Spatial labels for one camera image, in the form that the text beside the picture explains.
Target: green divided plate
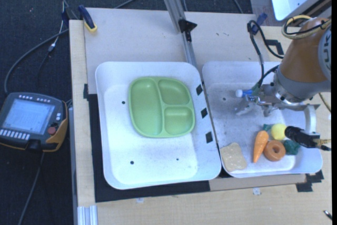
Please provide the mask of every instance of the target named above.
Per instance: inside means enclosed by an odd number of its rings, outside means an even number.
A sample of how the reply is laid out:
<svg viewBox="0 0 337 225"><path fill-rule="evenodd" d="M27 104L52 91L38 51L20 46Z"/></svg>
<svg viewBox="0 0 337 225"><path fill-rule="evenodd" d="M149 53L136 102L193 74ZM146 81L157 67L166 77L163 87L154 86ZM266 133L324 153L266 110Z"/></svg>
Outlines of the green divided plate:
<svg viewBox="0 0 337 225"><path fill-rule="evenodd" d="M168 77L142 77L128 91L134 128L152 138L170 138L190 133L195 124L191 94L182 82Z"/></svg>

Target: controller screen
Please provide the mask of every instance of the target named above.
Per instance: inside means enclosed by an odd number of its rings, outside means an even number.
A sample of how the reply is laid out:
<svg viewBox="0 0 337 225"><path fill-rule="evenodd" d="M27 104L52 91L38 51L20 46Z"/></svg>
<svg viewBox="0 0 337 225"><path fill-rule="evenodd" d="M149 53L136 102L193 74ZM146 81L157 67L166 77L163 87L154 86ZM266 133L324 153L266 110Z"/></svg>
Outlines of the controller screen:
<svg viewBox="0 0 337 225"><path fill-rule="evenodd" d="M43 135L55 106L14 99L3 127Z"/></svg>

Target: table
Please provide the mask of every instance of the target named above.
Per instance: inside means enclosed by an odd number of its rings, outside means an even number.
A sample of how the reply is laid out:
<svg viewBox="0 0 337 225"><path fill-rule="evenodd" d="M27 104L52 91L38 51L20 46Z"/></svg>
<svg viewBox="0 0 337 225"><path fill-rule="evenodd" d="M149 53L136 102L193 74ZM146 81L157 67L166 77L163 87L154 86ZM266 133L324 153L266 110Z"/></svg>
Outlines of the table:
<svg viewBox="0 0 337 225"><path fill-rule="evenodd" d="M147 11L152 15L162 16L165 12ZM226 33L233 37L231 41L242 46L242 37L247 36L246 24L254 15L233 14L201 14L186 13L186 18L220 18L223 29L230 24L237 24L236 33ZM193 46L198 62L202 42L196 37L211 35L201 30L192 33ZM289 40L281 35L280 27L262 27L267 39L278 40L286 50ZM92 164L92 148L90 139L88 102L83 98L83 86L87 83L87 65L84 27L82 21L70 21L71 69L73 87L73 160L74 160L74 195L75 207L79 209L93 206L94 216L98 224L330 224L331 220L323 213L332 213L332 166L331 152L322 151L324 179L322 183L313 185L313 192L298 192L295 183L305 182L305 175L275 175L257 178L227 178L210 181L210 192L169 195L128 199L111 202L95 202L94 177ZM221 58L217 51L216 58ZM277 61L269 56L270 61ZM331 104L331 95L325 93ZM321 103L314 97L313 103ZM331 138L331 115L324 106L317 109L317 131L321 138Z"/></svg>

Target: carrot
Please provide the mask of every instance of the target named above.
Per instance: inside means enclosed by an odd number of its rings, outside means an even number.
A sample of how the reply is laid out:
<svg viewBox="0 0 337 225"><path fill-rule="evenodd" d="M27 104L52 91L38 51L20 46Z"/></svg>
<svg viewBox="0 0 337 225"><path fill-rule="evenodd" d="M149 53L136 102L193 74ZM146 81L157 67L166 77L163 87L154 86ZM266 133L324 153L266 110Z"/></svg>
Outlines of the carrot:
<svg viewBox="0 0 337 225"><path fill-rule="evenodd" d="M269 140L269 135L266 131L262 130L257 133L255 137L255 144L254 144L254 154L253 154L254 163L257 163L258 159L263 153L263 149L268 143L268 140Z"/></svg>

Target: black floor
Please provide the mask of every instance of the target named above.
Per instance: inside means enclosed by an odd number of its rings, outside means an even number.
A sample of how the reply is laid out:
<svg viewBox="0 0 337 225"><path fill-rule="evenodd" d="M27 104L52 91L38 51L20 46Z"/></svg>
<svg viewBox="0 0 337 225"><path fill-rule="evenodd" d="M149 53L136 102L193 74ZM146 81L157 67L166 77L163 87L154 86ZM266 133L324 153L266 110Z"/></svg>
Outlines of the black floor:
<svg viewBox="0 0 337 225"><path fill-rule="evenodd" d="M66 0L75 16L77 7L114 8L128 0ZM252 13L250 0L186 0L189 11ZM163 0L136 0L122 8L165 10ZM2 84L12 65L27 51L58 33L61 0L0 0L0 105ZM8 92L36 92L64 101L72 97L68 34L48 55L51 43L28 54L9 76ZM0 145L0 224L18 224L39 167L41 154ZM22 224L72 224L70 141L46 153L36 188Z"/></svg>

